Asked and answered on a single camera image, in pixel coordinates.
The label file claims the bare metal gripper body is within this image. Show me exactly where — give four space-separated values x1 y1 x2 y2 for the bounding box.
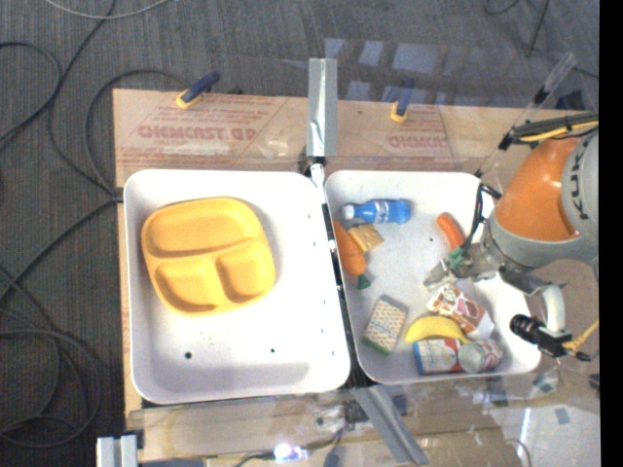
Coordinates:
455 241 503 280

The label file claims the white plastic tray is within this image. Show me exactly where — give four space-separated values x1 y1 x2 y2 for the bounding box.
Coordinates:
122 168 352 406
323 169 543 386

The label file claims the white and brown carton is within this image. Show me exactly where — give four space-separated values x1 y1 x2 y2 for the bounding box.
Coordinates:
425 281 496 341

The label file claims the orange sausage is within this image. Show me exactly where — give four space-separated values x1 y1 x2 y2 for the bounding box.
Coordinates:
435 212 466 252

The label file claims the yellow banana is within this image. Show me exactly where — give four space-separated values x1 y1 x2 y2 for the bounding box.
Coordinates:
403 314 471 345

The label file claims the green and white packet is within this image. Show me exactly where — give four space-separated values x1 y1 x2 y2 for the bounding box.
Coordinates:
361 295 409 357

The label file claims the silver-topped red can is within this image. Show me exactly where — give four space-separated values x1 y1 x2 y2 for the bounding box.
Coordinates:
457 339 505 375

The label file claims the blue plastic bottle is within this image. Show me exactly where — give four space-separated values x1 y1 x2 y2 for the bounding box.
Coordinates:
341 198 413 226

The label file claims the orange carrot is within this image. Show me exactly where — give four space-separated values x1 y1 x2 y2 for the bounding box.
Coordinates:
332 219 373 291

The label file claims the yellow divided plate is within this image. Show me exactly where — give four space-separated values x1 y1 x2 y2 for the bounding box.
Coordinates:
139 196 277 317

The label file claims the brown cardboard board, red print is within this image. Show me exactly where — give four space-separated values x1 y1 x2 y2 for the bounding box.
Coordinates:
112 88 601 462

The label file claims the black cylinder on white bracket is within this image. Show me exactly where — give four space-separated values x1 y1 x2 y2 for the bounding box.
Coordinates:
508 283 574 359

